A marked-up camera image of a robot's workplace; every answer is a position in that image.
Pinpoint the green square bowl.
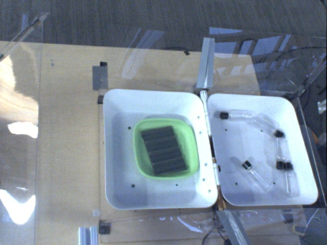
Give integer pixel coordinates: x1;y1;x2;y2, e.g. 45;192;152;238
132;118;200;181

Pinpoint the white plastic tray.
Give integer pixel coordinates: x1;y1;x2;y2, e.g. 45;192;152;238
206;93;319;207
102;88;219;211

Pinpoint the black ribbed rectangular block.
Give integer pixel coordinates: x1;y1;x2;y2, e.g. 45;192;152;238
140;126;188;177

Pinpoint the clear bottle with black cap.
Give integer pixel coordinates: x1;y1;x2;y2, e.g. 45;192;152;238
220;109;253;121
284;162;300;198
241;160;273;192
254;113;285;138
275;136;288;170

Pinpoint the black and white thin rod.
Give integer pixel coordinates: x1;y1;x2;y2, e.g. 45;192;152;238
199;90;222;188

